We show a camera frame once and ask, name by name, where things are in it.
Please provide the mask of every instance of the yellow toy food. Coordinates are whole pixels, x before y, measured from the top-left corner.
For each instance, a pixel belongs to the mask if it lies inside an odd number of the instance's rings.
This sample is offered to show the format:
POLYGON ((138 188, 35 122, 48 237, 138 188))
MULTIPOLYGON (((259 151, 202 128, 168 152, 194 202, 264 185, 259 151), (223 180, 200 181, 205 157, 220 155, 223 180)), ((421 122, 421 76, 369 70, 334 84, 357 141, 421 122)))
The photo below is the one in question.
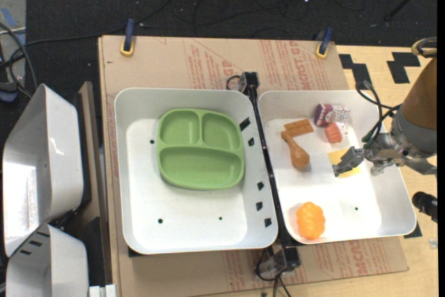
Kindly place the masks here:
POLYGON ((306 202, 297 209, 297 225, 300 235, 315 240, 325 231, 325 216, 320 206, 306 202))

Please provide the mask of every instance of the cardboard surface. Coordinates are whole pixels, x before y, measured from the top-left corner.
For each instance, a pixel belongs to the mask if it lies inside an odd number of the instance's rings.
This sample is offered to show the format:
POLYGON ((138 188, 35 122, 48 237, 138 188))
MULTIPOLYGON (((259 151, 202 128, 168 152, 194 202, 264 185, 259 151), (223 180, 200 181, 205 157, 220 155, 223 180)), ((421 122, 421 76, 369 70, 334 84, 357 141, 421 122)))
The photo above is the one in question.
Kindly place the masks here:
MULTIPOLYGON (((348 89, 337 48, 315 57, 316 42, 136 38, 132 57, 122 36, 99 39, 113 282, 120 296, 201 296, 269 287, 254 275, 260 251, 130 257, 122 235, 113 103, 130 87, 225 89, 244 71, 259 73, 260 91, 348 89)), ((408 269, 398 237, 303 246, 302 266, 286 285, 378 275, 408 269)))

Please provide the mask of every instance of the white plastic bin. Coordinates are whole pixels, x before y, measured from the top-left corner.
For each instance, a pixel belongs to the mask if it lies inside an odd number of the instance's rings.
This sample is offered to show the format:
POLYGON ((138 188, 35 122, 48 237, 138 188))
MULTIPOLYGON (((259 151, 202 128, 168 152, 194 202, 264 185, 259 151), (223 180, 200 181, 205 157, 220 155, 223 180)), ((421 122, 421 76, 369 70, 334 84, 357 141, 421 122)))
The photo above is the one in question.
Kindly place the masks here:
POLYGON ((48 224, 8 261, 6 297, 86 297, 88 288, 84 244, 48 224))
POLYGON ((82 196, 77 111, 41 84, 3 150, 3 235, 7 256, 41 224, 77 208, 82 196))
POLYGON ((128 246, 145 255, 264 248, 277 219, 253 106, 229 90, 129 88, 115 99, 122 222, 128 246), (206 109, 241 124, 244 178, 231 188, 198 191, 165 182, 156 133, 171 109, 206 109))
POLYGON ((409 234, 416 227, 416 216, 400 169, 385 168, 378 176, 370 173, 372 164, 365 160, 360 173, 335 177, 328 153, 362 147, 361 139, 378 121, 377 106, 354 90, 345 91, 270 91, 259 98, 259 112, 264 127, 277 190, 286 228, 297 241, 306 244, 377 238, 409 234), (314 124, 318 104, 347 106, 350 119, 347 135, 340 143, 327 141, 324 127, 314 124), (291 164, 289 146, 281 138, 284 125, 309 118, 314 132, 297 136, 311 159, 310 166, 298 170, 291 164), (320 238, 302 237, 296 223, 296 209, 312 201, 325 214, 325 231, 320 238))

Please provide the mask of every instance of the purple package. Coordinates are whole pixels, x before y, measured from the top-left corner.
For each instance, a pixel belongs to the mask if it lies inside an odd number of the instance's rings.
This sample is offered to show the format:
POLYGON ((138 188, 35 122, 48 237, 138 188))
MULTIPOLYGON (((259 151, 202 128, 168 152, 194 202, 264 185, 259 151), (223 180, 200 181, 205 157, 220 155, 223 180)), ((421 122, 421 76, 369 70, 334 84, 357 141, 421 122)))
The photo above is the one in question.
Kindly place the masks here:
POLYGON ((345 106, 319 104, 316 107, 314 124, 325 127, 330 122, 346 122, 349 118, 350 109, 345 106))

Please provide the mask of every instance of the green divided plate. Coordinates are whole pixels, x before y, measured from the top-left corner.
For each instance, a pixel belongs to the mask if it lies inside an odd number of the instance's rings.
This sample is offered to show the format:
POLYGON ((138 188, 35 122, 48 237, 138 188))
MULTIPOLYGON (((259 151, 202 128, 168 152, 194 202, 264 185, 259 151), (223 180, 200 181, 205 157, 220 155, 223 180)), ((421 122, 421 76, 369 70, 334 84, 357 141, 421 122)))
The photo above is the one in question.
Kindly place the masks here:
POLYGON ((175 186, 229 188, 244 176, 239 126, 227 115, 203 109, 173 109, 159 123, 158 167, 175 186))

